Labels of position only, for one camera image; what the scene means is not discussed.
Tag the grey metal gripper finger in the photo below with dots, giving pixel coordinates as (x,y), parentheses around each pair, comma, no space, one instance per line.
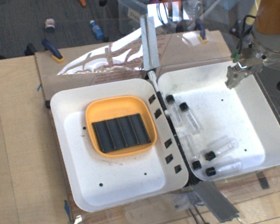
(233,71)
(235,81)

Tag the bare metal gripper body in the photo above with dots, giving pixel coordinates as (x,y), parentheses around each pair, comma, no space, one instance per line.
(266,60)

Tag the white plastic tray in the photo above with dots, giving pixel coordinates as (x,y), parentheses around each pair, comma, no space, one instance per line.
(118,175)
(226,121)

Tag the clear plastic bottle, black cap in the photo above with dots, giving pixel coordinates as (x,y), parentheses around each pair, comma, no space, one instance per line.
(222,147)
(192,120)
(226,167)
(175,111)
(191,150)

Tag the orange plate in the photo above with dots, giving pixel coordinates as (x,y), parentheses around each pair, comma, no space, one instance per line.
(116,107)

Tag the black ribbed insert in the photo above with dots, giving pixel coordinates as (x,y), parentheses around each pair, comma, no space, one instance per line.
(121,133)

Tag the blue bottle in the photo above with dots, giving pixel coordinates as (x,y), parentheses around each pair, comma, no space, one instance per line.
(97,30)

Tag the orange toy sausage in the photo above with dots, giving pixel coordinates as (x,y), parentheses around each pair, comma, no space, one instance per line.
(80,0)

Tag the small can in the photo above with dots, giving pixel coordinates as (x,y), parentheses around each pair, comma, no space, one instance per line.
(50,25)

